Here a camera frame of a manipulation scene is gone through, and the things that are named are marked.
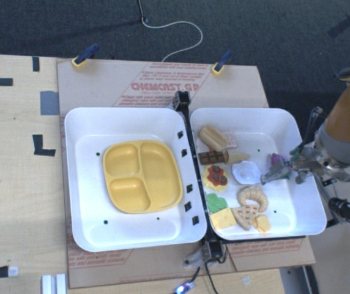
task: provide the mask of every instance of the yellow plate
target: yellow plate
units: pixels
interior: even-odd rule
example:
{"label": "yellow plate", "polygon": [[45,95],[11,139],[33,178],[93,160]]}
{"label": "yellow plate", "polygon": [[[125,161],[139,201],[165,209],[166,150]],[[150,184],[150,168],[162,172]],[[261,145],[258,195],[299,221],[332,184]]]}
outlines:
{"label": "yellow plate", "polygon": [[172,151],[154,140],[110,146],[103,157],[108,195],[125,213],[151,213],[177,205],[181,174]]}

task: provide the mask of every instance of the wooden table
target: wooden table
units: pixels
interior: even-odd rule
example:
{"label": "wooden table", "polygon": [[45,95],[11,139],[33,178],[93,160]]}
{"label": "wooden table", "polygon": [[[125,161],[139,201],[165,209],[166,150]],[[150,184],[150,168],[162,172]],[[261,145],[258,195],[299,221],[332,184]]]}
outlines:
{"label": "wooden table", "polygon": [[[43,116],[40,92],[58,91],[56,58],[0,55],[0,266],[18,276],[0,279],[0,293],[39,293],[45,274],[67,275],[64,191],[59,116]],[[32,136],[55,156],[35,156]],[[249,284],[242,280],[248,276]],[[212,276],[219,293],[284,293],[278,269]],[[185,279],[68,290],[68,293],[171,293]],[[196,279],[192,293],[213,293],[209,279]]]}

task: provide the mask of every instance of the black carpet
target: black carpet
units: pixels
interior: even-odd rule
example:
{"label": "black carpet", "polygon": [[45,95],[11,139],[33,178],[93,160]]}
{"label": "black carpet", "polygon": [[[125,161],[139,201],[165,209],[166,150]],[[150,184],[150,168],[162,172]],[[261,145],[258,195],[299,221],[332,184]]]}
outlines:
{"label": "black carpet", "polygon": [[[191,21],[198,47],[168,62],[258,66],[271,107],[291,112],[303,134],[315,106],[330,111],[350,67],[350,0],[141,0],[152,26]],[[0,54],[72,58],[98,43],[96,58],[161,61],[199,40],[192,26],[153,30],[137,0],[0,0]]]}

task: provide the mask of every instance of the white tray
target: white tray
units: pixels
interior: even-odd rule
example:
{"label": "white tray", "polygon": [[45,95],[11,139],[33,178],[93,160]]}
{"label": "white tray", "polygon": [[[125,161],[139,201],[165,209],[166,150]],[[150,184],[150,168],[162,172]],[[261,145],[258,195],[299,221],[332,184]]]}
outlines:
{"label": "white tray", "polygon": [[[298,146],[302,139],[297,124],[287,111],[274,108],[200,108],[191,115],[191,125],[196,152],[208,151],[199,139],[198,132],[205,125],[212,125],[220,132],[233,137],[237,150],[250,155],[250,161],[257,164],[262,174],[269,171],[270,156],[277,153],[289,160],[289,152]],[[216,192],[223,197],[230,208],[240,206],[236,194],[244,185],[234,179],[231,167],[220,164],[229,175],[228,188]],[[312,177],[302,184],[296,184],[296,173],[289,180],[279,179],[261,185],[269,200],[264,213],[271,225],[269,233],[261,234],[255,228],[250,231],[239,225],[217,230],[218,236],[227,240],[282,238],[315,235],[326,227],[326,214]],[[205,194],[214,191],[204,188]]]}
{"label": "white tray", "polygon": [[[206,217],[180,114],[167,108],[76,108],[65,117],[65,140],[72,232],[79,247],[114,251],[192,243],[205,235]],[[109,146],[132,140],[157,140],[172,150],[184,188],[177,206],[146,214],[127,214],[114,207],[102,156]]]}

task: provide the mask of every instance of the cardboard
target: cardboard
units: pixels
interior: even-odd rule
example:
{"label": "cardboard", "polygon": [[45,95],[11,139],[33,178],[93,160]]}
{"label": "cardboard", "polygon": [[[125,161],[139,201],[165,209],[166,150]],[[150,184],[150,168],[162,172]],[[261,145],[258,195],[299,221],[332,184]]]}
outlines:
{"label": "cardboard", "polygon": [[[176,91],[188,91],[190,113],[201,107],[268,107],[256,67],[208,64],[88,60],[80,69],[58,61],[59,111],[70,288],[191,277],[184,257],[199,243],[111,252],[86,252],[73,240],[65,158],[64,118],[78,107],[167,107]],[[262,270],[315,262],[308,238],[229,244],[229,257],[210,273]]]}

